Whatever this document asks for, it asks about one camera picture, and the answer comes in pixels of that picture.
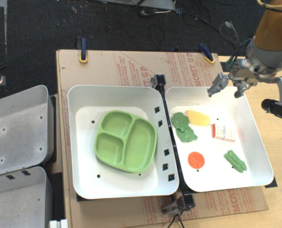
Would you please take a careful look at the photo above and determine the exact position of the green lettuce leaf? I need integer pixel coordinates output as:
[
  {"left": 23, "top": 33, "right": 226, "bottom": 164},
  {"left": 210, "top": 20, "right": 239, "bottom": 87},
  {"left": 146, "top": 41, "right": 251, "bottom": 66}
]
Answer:
[
  {"left": 171, "top": 112, "right": 190, "bottom": 132},
  {"left": 175, "top": 125, "right": 199, "bottom": 143}
]

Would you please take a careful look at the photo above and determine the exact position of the thin black rod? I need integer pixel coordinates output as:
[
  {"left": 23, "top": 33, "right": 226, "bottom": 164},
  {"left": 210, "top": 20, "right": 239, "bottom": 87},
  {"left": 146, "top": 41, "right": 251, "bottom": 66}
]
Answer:
[{"left": 158, "top": 84, "right": 188, "bottom": 197}]

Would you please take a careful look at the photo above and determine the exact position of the white and orange small carton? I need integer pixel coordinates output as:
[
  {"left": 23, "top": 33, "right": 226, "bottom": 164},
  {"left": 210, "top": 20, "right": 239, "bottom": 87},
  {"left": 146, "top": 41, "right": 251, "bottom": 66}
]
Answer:
[{"left": 212, "top": 123, "right": 237, "bottom": 143}]

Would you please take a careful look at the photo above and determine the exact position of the round orange slice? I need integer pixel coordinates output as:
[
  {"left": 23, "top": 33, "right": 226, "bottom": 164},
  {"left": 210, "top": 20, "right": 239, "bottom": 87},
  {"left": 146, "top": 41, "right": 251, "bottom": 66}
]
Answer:
[{"left": 187, "top": 151, "right": 205, "bottom": 169}]

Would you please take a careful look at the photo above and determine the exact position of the green asparagus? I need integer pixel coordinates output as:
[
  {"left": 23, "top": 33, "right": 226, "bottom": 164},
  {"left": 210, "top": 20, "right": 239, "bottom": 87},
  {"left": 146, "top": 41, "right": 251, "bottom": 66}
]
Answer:
[{"left": 224, "top": 150, "right": 248, "bottom": 174}]

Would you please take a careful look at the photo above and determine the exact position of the yellow lemon slice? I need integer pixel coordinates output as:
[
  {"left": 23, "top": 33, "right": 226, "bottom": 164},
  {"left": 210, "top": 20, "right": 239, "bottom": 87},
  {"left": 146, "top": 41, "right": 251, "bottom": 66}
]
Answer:
[{"left": 187, "top": 110, "right": 211, "bottom": 127}]

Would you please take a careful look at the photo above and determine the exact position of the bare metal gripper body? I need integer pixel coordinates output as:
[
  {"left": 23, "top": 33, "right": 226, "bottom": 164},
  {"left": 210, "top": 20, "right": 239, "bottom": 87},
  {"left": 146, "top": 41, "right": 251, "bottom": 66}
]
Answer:
[{"left": 228, "top": 57, "right": 278, "bottom": 86}]

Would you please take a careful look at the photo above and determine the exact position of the brown cardboard board red print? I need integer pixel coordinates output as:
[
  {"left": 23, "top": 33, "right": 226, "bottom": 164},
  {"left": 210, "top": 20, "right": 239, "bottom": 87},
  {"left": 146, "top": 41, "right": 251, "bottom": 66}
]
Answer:
[{"left": 56, "top": 49, "right": 269, "bottom": 228}]

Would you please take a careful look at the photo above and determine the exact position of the black cylinder on white bracket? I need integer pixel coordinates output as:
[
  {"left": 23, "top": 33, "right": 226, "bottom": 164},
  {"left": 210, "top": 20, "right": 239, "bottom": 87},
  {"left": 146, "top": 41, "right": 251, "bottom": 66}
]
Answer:
[{"left": 261, "top": 76, "right": 282, "bottom": 119}]

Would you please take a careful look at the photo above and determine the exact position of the green divided plate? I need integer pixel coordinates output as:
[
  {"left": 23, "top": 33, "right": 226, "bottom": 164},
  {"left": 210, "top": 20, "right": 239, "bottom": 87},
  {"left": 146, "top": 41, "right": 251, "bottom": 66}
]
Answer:
[{"left": 93, "top": 110, "right": 158, "bottom": 174}]

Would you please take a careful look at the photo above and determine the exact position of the white plastic tray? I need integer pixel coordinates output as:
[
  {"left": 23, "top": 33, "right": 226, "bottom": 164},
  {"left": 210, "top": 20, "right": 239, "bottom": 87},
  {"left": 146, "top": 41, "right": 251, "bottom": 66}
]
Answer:
[
  {"left": 0, "top": 85, "right": 55, "bottom": 178},
  {"left": 165, "top": 86, "right": 274, "bottom": 193},
  {"left": 0, "top": 166, "right": 54, "bottom": 228},
  {"left": 67, "top": 85, "right": 180, "bottom": 200}
]

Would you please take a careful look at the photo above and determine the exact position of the black block with thin wires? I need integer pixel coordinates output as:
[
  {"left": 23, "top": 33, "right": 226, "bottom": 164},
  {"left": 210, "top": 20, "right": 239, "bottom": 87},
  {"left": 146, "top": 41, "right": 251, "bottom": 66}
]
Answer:
[
  {"left": 150, "top": 74, "right": 166, "bottom": 90},
  {"left": 161, "top": 193, "right": 196, "bottom": 215}
]

